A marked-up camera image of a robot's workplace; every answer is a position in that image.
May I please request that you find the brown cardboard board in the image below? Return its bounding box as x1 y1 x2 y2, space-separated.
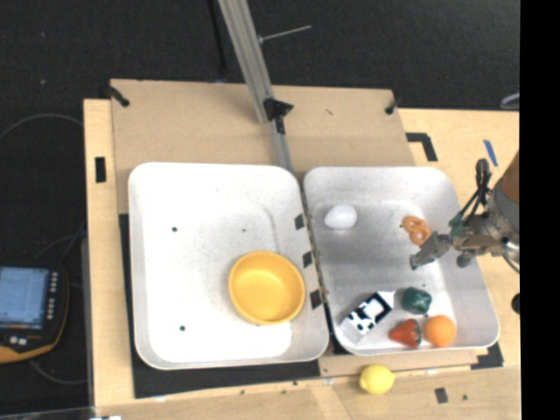
108 78 491 378

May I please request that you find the yellow bowl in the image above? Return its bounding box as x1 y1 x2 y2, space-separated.
227 250 307 326

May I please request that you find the orange pretzel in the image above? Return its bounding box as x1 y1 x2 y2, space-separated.
401 215 432 247

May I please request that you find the orange fruit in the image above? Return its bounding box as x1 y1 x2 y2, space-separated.
424 314 458 348

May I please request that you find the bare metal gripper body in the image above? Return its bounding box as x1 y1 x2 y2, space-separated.
449 213 521 257

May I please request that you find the white egg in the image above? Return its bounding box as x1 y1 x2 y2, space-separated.
323 204 358 231

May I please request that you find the white plastic tray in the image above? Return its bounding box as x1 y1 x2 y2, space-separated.
127 161 331 371
302 165 501 357

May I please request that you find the black and white milk carton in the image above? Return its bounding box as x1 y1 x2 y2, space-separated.
339 290 396 346

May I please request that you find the thin black and white rod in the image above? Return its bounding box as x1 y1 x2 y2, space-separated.
299 176 337 353

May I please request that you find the green bell pepper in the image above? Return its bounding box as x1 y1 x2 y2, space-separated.
401 286 433 315

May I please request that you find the yellow lemon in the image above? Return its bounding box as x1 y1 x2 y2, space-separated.
359 363 396 396

